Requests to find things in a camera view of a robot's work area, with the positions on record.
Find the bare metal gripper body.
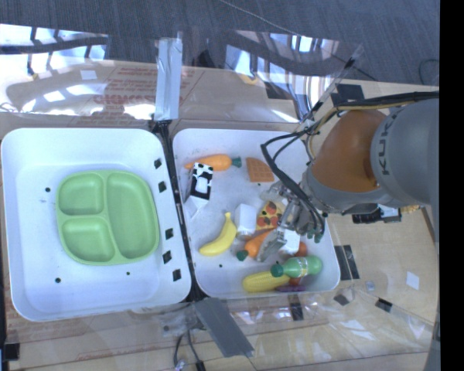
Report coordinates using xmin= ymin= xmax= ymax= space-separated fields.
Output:
xmin=261 ymin=181 xmax=328 ymax=243

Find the orange carrot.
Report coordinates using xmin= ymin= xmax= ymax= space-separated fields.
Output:
xmin=236 ymin=229 xmax=274 ymax=263
xmin=183 ymin=153 xmax=243 ymax=172

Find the white block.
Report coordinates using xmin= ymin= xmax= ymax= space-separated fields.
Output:
xmin=279 ymin=228 xmax=303 ymax=257

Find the pizza slice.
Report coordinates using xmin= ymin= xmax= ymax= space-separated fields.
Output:
xmin=254 ymin=200 xmax=287 ymax=232

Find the green bottle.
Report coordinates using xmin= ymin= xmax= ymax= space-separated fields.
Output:
xmin=270 ymin=254 xmax=324 ymax=279

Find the yellow corn cob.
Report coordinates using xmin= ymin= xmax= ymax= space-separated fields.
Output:
xmin=241 ymin=270 xmax=292 ymax=294

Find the yellow banana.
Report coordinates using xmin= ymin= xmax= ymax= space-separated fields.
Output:
xmin=198 ymin=211 xmax=238 ymax=257

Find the orange waffle biscuit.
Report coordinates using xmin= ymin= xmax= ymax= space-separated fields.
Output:
xmin=245 ymin=156 xmax=276 ymax=184

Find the white plastic tray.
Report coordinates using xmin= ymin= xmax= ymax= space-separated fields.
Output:
xmin=0 ymin=127 xmax=193 ymax=322
xmin=171 ymin=128 xmax=342 ymax=299

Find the black and white carton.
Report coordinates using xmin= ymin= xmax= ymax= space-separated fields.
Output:
xmin=182 ymin=162 xmax=214 ymax=219

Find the green divided plate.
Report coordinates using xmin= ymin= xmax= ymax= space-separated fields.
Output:
xmin=55 ymin=169 xmax=161 ymax=267

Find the black cylinder on white bracket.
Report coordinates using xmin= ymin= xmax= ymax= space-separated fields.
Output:
xmin=351 ymin=203 xmax=403 ymax=225

